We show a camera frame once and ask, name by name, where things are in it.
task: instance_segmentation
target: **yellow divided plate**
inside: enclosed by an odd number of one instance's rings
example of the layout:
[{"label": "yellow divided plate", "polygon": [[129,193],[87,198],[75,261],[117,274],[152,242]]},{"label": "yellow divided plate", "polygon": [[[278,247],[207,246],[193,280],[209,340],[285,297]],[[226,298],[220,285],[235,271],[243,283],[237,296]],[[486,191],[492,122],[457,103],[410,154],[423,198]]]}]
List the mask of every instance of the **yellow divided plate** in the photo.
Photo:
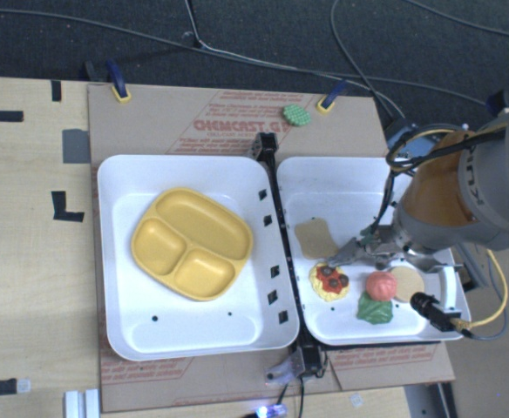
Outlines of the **yellow divided plate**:
[{"label": "yellow divided plate", "polygon": [[148,208],[132,236],[132,256],[148,274],[194,300],[224,294],[247,263],[247,223],[202,193],[175,188]]}]

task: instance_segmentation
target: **cardboard sheet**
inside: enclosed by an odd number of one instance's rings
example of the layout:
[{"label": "cardboard sheet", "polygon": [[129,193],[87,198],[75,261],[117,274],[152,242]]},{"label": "cardboard sheet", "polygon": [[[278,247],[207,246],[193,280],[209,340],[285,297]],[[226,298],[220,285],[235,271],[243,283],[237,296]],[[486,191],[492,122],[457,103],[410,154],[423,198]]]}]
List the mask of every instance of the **cardboard sheet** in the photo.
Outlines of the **cardboard sheet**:
[{"label": "cardboard sheet", "polygon": [[[97,170],[117,154],[249,155],[258,132],[273,131],[276,160],[292,156],[383,156],[387,147],[370,98],[340,97],[335,109],[315,109],[322,95],[130,85],[120,104],[109,84],[88,87],[95,256],[98,276],[100,375],[104,412],[275,398],[264,371],[288,356],[282,350],[132,362],[118,357],[105,335]],[[311,116],[303,127],[282,117],[297,104]],[[444,344],[357,348],[329,352],[330,368],[307,383],[307,394],[451,381]]]}]

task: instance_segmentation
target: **black connector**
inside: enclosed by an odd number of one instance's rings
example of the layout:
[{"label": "black connector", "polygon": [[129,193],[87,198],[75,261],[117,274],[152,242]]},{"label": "black connector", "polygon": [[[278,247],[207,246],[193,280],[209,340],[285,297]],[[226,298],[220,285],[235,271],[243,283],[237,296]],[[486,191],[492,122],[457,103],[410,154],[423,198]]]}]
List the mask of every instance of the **black connector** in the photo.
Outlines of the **black connector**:
[{"label": "black connector", "polygon": [[445,313],[435,307],[435,304],[438,303],[434,296],[425,293],[415,293],[410,299],[411,307],[425,317],[437,330],[454,331],[456,328],[451,323],[451,319],[460,317],[460,313]]}]

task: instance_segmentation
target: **light wood surface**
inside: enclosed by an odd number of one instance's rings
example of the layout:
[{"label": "light wood surface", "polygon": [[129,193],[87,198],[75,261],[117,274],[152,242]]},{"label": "light wood surface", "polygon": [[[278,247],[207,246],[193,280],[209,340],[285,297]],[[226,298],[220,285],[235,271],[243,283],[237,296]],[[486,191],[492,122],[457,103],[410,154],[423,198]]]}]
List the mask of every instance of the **light wood surface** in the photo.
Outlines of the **light wood surface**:
[{"label": "light wood surface", "polygon": [[[0,78],[0,110],[24,111],[23,123],[0,123],[0,380],[31,382],[29,393],[0,396],[0,417],[63,416],[64,392],[99,388],[91,171],[62,156],[62,131],[88,130],[86,86],[63,82],[62,101],[52,102],[50,81]],[[66,191],[67,210],[84,221],[53,220],[51,191]],[[299,397],[286,404],[295,415]],[[258,405],[114,416],[235,417]],[[303,416],[410,413],[404,389],[386,388],[308,395]]]}]

